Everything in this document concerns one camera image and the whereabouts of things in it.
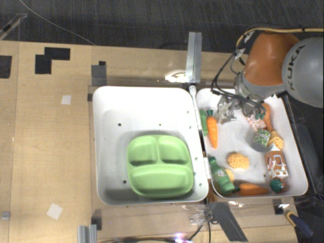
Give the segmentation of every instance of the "white sticker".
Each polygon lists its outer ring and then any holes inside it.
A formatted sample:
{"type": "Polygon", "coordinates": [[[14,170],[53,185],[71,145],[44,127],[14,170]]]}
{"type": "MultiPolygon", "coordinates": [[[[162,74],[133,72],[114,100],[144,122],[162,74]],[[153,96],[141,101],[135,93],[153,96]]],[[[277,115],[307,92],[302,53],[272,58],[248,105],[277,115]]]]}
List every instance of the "white sticker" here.
{"type": "Polygon", "coordinates": [[[51,204],[51,206],[47,212],[47,215],[55,220],[58,220],[61,215],[62,210],[63,210],[63,208],[59,207],[58,205],[51,204]]]}
{"type": "Polygon", "coordinates": [[[71,104],[71,95],[63,95],[61,104],[71,104]]]}

